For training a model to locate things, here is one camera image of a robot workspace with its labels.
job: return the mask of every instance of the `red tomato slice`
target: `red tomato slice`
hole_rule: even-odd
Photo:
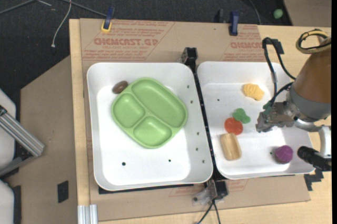
[[[235,118],[230,117],[225,121],[225,129],[228,133],[239,135],[243,131],[243,125],[241,121],[237,121]]]

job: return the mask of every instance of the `purple onion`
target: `purple onion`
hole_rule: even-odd
[[[275,157],[279,163],[287,164],[293,159],[293,150],[290,146],[281,146],[275,150]]]

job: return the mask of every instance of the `wooden table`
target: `wooden table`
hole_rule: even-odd
[[[290,73],[297,75],[303,66],[306,55],[299,57],[295,53],[295,42],[299,36],[312,28],[293,26],[258,26],[261,38],[272,37],[282,42],[285,54],[282,56]],[[322,28],[331,33],[330,28]],[[85,111],[83,99],[83,76],[81,59],[81,35],[80,21],[70,20],[70,49],[73,86],[75,151],[76,151],[76,177],[77,177],[77,204],[79,206],[90,205],[90,190],[88,179],[87,143],[85,127]],[[277,62],[274,51],[270,51],[270,58]],[[319,149],[320,141],[317,134],[311,134],[314,148]],[[331,172],[324,173],[324,179],[313,185],[314,191],[310,192],[311,200],[292,204],[268,205],[259,207],[237,208],[220,210],[220,218],[226,224],[238,223],[332,223],[332,185]],[[202,217],[203,212],[184,213],[179,215],[167,215],[157,217],[145,217],[137,219],[124,219],[105,221],[101,223],[196,223]],[[211,211],[203,223],[217,223],[216,214]]]

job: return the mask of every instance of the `green divided plate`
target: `green divided plate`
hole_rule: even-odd
[[[128,85],[115,98],[111,112],[119,127],[146,148],[164,145],[187,121],[184,103],[152,78]]]

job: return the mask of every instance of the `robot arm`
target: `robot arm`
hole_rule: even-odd
[[[317,47],[303,48],[301,43],[311,35],[324,37]],[[298,156],[321,170],[331,170],[330,127],[316,126],[314,122],[331,115],[331,37],[320,30],[302,34],[296,47],[311,54],[293,83],[279,90],[287,90],[286,100],[275,102],[277,93],[263,108],[256,124],[258,132],[273,127],[298,127],[306,131],[318,131],[321,151],[301,147]]]

